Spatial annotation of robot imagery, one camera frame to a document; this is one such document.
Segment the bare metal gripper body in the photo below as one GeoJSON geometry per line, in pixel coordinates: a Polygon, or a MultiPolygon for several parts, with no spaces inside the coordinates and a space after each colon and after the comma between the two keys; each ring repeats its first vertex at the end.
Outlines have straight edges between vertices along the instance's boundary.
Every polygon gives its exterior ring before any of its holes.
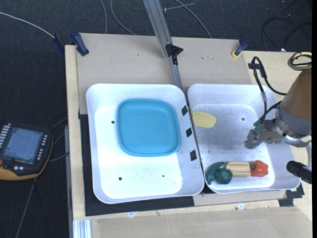
{"type": "Polygon", "coordinates": [[[287,125],[281,119],[265,120],[256,133],[256,145],[261,143],[286,143],[295,147],[307,145],[302,139],[311,135],[311,126],[306,123],[287,125]]]}

